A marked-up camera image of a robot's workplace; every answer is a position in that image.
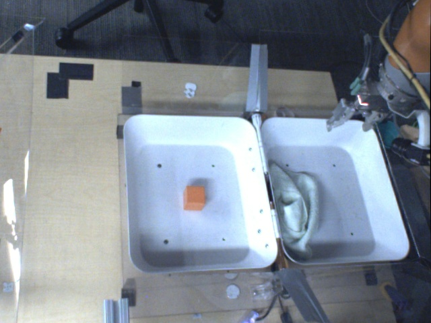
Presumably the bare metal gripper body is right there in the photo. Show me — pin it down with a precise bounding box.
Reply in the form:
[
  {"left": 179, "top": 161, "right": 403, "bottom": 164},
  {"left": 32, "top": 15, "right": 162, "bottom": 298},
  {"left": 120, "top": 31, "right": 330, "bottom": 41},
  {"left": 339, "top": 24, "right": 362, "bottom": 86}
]
[{"left": 352, "top": 78, "right": 426, "bottom": 118}]

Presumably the white plastic tray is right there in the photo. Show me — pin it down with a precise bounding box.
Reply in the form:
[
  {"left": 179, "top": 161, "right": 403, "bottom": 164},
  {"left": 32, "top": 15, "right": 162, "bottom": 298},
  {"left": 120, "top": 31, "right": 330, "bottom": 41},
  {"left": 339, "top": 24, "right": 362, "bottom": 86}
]
[
  {"left": 122, "top": 113, "right": 279, "bottom": 275},
  {"left": 260, "top": 116, "right": 411, "bottom": 266}
]

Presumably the white crumpled cloth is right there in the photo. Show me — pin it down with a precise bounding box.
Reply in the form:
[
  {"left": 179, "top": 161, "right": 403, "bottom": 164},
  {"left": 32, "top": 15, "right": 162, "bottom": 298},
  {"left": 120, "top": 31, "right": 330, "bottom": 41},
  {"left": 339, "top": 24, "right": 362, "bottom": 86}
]
[{"left": 267, "top": 160, "right": 320, "bottom": 260}]

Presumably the orange cube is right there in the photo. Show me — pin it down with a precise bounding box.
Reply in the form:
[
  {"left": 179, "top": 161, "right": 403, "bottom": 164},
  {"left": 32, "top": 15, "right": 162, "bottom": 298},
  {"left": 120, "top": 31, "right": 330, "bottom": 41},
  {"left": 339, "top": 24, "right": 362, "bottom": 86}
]
[{"left": 183, "top": 185, "right": 207, "bottom": 212}]

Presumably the black cylinder on white bracket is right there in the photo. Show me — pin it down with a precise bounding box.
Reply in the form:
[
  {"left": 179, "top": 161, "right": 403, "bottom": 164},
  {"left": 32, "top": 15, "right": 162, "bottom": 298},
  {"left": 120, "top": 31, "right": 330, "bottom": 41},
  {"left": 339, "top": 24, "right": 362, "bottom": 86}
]
[{"left": 390, "top": 109, "right": 431, "bottom": 167}]

